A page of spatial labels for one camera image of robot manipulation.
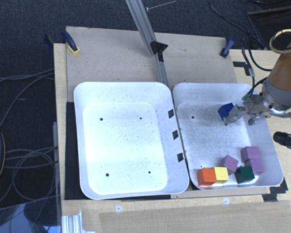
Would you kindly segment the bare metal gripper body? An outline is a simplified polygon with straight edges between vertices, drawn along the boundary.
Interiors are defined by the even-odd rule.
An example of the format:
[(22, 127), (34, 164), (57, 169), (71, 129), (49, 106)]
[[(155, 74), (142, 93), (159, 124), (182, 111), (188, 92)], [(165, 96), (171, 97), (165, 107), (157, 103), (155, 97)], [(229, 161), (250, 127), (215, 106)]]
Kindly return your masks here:
[(244, 96), (243, 105), (251, 117), (291, 117), (291, 107), (277, 102), (270, 95)]

